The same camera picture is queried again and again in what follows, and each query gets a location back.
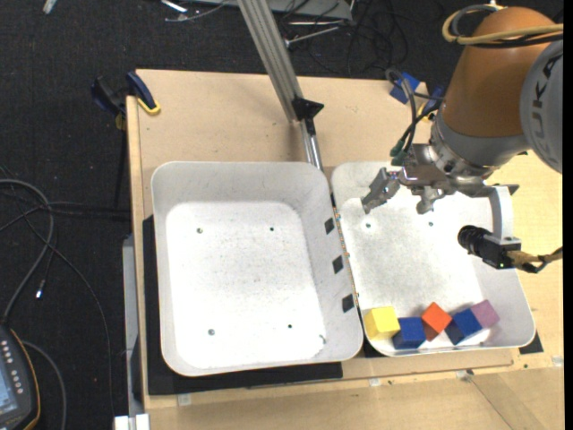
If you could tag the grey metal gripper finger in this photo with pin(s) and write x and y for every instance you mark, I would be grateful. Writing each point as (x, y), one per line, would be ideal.
(380, 193)
(427, 200)

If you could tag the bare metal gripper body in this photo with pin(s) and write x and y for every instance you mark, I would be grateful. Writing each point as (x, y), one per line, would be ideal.
(432, 170)

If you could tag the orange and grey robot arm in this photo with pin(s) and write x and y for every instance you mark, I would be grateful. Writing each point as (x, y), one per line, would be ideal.
(488, 83)

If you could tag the white plastic tray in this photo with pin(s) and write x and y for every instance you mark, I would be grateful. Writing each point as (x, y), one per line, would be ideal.
(412, 267)
(246, 285)

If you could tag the orange cube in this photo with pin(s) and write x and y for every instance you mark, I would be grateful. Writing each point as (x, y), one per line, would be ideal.
(436, 318)

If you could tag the pink cube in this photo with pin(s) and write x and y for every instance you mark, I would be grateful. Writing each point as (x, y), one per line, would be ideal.
(486, 313)

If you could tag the yellow cube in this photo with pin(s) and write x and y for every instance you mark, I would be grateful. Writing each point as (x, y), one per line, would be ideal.
(381, 322)

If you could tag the blue cube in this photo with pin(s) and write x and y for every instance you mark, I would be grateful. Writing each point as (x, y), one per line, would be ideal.
(410, 332)
(466, 324)

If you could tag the pale wood board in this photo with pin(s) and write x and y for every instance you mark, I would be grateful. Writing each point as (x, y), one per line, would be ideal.
(224, 123)

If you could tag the black cylinder on white bracket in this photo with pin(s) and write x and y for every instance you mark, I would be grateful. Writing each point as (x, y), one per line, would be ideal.
(485, 242)

